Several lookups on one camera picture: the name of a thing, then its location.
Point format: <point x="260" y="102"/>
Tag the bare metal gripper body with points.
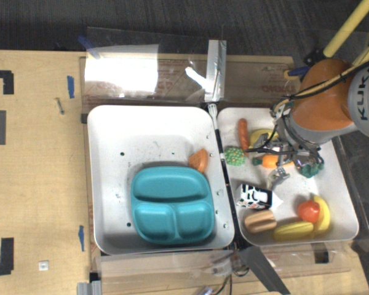
<point x="284" y="150"/>

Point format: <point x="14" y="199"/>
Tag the green grapes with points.
<point x="234" y="156"/>

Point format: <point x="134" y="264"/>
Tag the small white square block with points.
<point x="43" y="265"/>

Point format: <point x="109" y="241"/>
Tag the red sausage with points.
<point x="243" y="132"/>

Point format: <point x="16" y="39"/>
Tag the orange bread slice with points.
<point x="199" y="160"/>

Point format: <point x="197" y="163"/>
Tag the black and white carton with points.
<point x="254" y="197"/>

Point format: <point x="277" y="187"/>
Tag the small grey screw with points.
<point x="60" y="106"/>

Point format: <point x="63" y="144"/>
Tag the orange carrot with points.
<point x="269" y="161"/>

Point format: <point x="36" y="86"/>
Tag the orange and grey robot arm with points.
<point x="323" y="103"/>

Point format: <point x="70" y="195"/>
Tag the brown hot dog bun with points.
<point x="260" y="221"/>

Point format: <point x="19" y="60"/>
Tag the yellow banana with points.
<point x="324" y="217"/>
<point x="258" y="135"/>

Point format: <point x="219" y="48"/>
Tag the green broccoli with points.
<point x="310" y="170"/>

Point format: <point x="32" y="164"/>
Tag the white plastic tray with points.
<point x="147" y="134"/>
<point x="313" y="189"/>

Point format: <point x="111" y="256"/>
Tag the yellow corn cob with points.
<point x="293" y="230"/>

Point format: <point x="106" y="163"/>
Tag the red tomato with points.
<point x="309" y="211"/>

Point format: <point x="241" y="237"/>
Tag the blue divided plate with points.
<point x="172" y="204"/>

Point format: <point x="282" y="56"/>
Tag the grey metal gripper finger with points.
<point x="283" y="173"/>
<point x="273" y="181"/>

